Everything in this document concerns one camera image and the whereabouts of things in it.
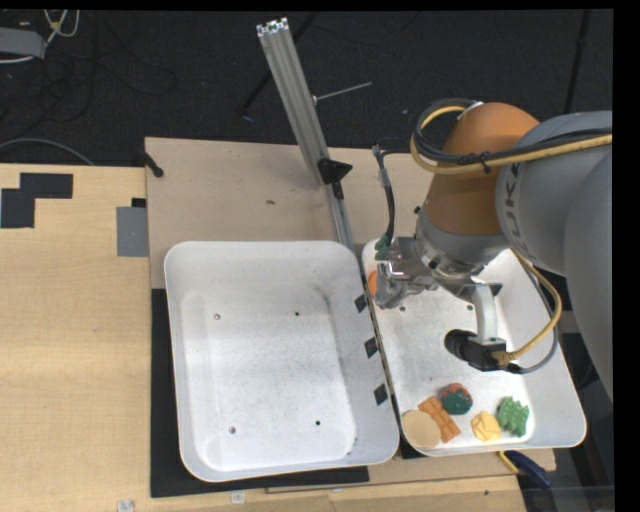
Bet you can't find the green toy broccoli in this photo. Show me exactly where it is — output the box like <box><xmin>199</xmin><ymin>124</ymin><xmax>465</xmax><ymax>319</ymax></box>
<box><xmin>495</xmin><ymin>395</ymin><xmax>531</xmax><ymax>439</ymax></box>

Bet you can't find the yellow toy food lump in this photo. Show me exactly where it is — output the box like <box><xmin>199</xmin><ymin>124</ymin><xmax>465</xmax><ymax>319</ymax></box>
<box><xmin>470</xmin><ymin>410</ymin><xmax>503</xmax><ymax>444</ymax></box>

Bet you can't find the white plastic tray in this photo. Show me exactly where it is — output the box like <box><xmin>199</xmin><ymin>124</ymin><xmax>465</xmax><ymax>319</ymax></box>
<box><xmin>360</xmin><ymin>238</ymin><xmax>588</xmax><ymax>458</ymax></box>
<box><xmin>163</xmin><ymin>240</ymin><xmax>402</xmax><ymax>484</ymax></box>

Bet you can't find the tan round biscuit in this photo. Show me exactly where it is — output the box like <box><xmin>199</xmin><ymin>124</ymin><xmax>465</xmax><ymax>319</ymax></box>
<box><xmin>401</xmin><ymin>409</ymin><xmax>442</xmax><ymax>450</ymax></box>

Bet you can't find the brown cardboard board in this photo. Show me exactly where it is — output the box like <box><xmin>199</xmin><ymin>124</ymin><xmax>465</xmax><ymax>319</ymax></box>
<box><xmin>144</xmin><ymin>137</ymin><xmax>559</xmax><ymax>495</ymax></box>

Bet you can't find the green and red toy vegetable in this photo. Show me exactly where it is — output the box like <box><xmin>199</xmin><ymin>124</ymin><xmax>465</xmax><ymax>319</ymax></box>
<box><xmin>439</xmin><ymin>382</ymin><xmax>474</xmax><ymax>416</ymax></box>

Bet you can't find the orange toy waffle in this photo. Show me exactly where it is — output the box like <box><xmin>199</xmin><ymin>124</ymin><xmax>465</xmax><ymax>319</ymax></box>
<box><xmin>417</xmin><ymin>395</ymin><xmax>462</xmax><ymax>444</ymax></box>

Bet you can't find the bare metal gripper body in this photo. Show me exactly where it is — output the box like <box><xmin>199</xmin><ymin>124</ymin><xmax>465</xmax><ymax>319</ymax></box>
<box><xmin>388</xmin><ymin>236</ymin><xmax>485</xmax><ymax>299</ymax></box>

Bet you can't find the black cylinder on white bracket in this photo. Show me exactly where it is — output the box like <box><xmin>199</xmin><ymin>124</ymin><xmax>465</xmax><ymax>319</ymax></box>
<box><xmin>443</xmin><ymin>281</ymin><xmax>509</xmax><ymax>374</ymax></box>

